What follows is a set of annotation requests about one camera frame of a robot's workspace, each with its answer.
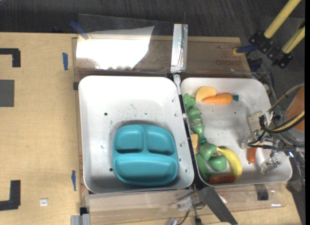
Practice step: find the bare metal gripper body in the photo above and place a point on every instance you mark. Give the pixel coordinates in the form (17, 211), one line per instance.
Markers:
(274, 144)

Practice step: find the orange sausage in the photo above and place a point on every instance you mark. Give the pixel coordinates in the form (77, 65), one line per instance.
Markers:
(252, 155)

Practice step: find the yellow banana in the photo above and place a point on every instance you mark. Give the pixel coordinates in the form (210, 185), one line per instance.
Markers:
(233, 159)

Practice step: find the white plastic tray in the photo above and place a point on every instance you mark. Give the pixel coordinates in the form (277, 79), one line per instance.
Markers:
(225, 122)
(135, 98)

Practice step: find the green pepper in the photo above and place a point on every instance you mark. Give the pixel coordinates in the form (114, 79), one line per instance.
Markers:
(207, 150)
(218, 163)

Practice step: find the orange carrot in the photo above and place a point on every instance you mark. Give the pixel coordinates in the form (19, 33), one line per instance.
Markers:
(218, 98)

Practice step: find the green pea pod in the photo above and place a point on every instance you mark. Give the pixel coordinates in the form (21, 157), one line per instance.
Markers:
(202, 168)

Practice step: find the yellow cheese wedge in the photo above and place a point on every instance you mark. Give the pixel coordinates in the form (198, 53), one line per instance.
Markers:
(194, 141)

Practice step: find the green bottle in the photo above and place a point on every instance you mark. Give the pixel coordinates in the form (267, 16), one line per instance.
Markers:
(196, 122)

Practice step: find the yellow biscuit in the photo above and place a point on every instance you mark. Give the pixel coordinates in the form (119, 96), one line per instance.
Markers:
(204, 91)

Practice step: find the thin black and white rod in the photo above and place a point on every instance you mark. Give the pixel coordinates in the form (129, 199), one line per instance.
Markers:
(185, 119)

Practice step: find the blue divided plate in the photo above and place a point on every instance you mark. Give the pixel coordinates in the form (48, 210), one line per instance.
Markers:
(145, 163)

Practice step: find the small white square tile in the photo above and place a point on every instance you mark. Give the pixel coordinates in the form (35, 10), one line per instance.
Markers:
(43, 202)

